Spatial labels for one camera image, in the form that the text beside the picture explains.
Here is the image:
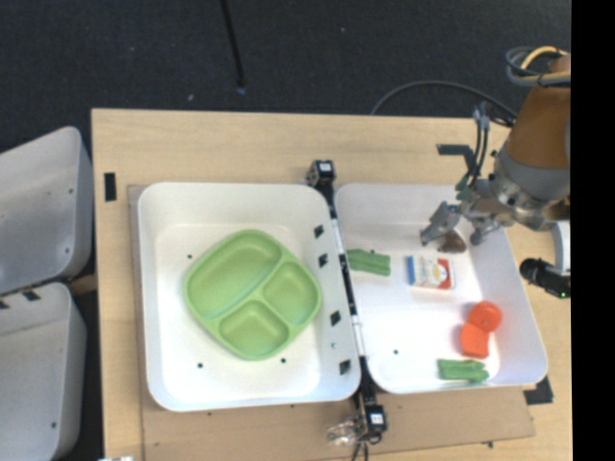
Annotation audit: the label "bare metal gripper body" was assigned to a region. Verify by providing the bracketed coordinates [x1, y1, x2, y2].
[458, 177, 558, 232]

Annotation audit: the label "small brown lump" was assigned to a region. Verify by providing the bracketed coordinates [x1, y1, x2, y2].
[436, 231, 468, 255]

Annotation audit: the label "white blue red carton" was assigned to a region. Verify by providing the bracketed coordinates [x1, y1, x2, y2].
[404, 255, 457, 291]

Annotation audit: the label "green bean pods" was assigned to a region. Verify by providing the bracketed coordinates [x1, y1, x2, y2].
[346, 248, 392, 278]
[436, 357, 491, 384]

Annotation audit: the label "round orange carrot piece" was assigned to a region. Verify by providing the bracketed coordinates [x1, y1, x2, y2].
[467, 301, 504, 332]

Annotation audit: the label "white plastic tray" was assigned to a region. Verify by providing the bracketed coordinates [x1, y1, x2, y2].
[136, 181, 363, 413]
[333, 182, 550, 396]

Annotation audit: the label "thin black and white rod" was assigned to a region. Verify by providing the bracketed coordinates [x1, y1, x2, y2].
[316, 175, 372, 405]

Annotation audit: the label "orange carrot chunk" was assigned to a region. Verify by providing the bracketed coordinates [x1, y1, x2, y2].
[458, 323, 491, 359]

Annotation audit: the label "green divided plate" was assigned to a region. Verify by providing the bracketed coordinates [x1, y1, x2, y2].
[183, 228, 323, 362]

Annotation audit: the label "black cylinder on white bracket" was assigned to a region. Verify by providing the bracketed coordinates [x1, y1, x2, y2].
[519, 219, 572, 300]

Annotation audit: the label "black block with wires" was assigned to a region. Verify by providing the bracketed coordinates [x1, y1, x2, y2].
[307, 158, 336, 187]
[357, 402, 389, 434]

